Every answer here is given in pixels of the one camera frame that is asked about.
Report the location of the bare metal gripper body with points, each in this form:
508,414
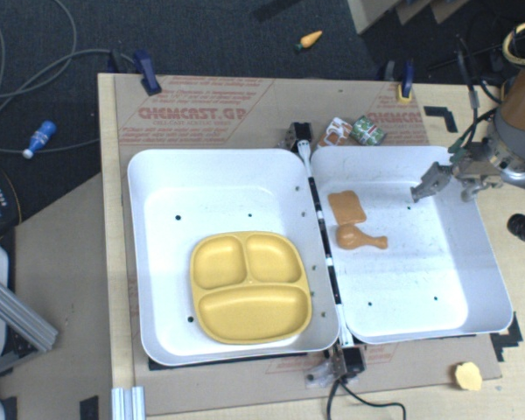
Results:
481,164

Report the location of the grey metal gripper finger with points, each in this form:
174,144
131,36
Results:
431,182
470,190

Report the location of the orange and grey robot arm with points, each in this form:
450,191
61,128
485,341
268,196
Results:
520,99

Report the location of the green and white can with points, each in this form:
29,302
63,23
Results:
367,130

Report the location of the brown toy bread slice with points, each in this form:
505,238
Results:
345,208

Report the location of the brown toy chicken drumstick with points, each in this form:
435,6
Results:
352,237

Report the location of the white plastic tray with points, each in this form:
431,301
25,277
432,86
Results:
170,278
420,278

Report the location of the orange and white carton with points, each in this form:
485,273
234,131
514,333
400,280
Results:
334,133

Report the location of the thin black and white rod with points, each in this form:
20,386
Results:
319,217

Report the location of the yellow toy biscuit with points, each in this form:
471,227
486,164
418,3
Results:
469,376

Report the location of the orange toy carrot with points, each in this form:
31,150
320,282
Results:
310,39

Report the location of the brown cardboard board red print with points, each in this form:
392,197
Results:
227,116

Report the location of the yellow divided plate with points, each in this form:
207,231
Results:
249,304

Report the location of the blue bottle with white cap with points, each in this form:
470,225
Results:
41,137

